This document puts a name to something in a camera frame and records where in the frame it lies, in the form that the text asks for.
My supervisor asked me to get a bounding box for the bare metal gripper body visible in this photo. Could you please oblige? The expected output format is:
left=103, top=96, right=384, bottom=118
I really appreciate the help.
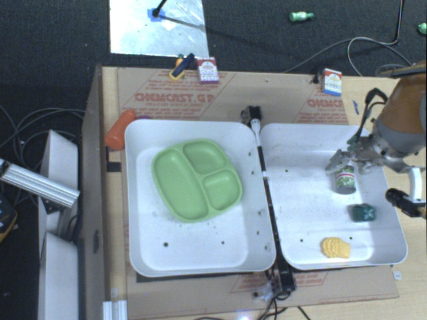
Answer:
left=346, top=136, right=417, bottom=174

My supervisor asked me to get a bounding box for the green and white can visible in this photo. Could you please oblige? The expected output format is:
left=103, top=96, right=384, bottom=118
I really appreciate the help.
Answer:
left=334, top=165, right=357, bottom=195

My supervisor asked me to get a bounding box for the dark green broccoli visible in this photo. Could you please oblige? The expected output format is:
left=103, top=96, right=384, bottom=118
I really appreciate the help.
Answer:
left=348, top=203, right=378, bottom=223

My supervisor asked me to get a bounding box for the white plastic tray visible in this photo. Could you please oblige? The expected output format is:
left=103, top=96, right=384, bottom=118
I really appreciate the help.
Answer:
left=123, top=118, right=278, bottom=278
left=259, top=122, right=409, bottom=271

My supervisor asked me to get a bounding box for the thin black and white rod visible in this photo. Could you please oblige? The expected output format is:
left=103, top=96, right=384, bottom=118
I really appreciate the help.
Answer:
left=250, top=118, right=292, bottom=279

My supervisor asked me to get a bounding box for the red and white carton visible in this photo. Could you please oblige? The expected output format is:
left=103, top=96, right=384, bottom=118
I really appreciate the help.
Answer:
left=322, top=67, right=343, bottom=97
left=196, top=56, right=220, bottom=85

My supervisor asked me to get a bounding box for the yellow ridged toy food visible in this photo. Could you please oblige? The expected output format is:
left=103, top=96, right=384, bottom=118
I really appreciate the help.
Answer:
left=320, top=237, right=352, bottom=259

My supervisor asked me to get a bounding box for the brown cardboard board red print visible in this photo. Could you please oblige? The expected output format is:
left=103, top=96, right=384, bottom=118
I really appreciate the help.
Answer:
left=115, top=66, right=400, bottom=320

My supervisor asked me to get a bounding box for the green divided plate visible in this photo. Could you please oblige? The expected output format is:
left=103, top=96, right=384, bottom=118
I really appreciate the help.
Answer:
left=151, top=138, right=244, bottom=223

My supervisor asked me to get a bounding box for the orange carrot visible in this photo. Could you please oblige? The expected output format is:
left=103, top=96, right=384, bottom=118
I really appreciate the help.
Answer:
left=104, top=109, right=137, bottom=151

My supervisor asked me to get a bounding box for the black cylinder on white bracket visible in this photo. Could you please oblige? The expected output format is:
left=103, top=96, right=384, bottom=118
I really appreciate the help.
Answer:
left=385, top=166, right=427, bottom=219

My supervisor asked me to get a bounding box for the black block with thin wires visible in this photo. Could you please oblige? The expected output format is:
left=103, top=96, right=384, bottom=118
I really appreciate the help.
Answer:
left=240, top=105, right=265, bottom=125
left=276, top=261, right=297, bottom=293

